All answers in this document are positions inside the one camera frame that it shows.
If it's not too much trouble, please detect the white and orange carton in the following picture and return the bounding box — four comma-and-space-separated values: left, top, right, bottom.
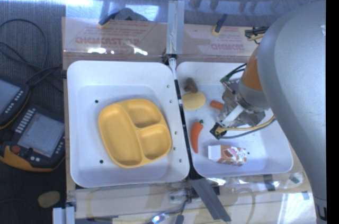
207, 144, 248, 167

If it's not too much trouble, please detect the orange sausage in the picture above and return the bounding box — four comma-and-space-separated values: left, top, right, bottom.
210, 100, 225, 111

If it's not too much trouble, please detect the brown toy food piece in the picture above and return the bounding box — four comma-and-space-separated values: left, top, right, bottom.
184, 77, 199, 94

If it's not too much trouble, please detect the orange carrot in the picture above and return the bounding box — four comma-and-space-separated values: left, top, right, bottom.
190, 119, 204, 154

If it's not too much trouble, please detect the yellow divided plate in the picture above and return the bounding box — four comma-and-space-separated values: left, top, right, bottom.
97, 98, 173, 168

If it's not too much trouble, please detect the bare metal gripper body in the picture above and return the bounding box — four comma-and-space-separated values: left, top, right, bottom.
218, 79, 266, 128

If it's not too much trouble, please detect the white plastic tray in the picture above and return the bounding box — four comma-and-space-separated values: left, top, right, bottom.
176, 61, 294, 178
66, 60, 191, 189

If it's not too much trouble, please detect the yellow oval toy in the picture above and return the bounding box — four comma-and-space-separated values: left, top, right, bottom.
37, 190, 61, 209

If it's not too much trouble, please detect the yellow biscuit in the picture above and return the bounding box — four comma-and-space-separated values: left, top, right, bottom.
181, 91, 207, 111

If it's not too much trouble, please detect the brown cardboard board red print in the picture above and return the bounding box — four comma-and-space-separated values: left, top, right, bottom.
61, 16, 314, 219

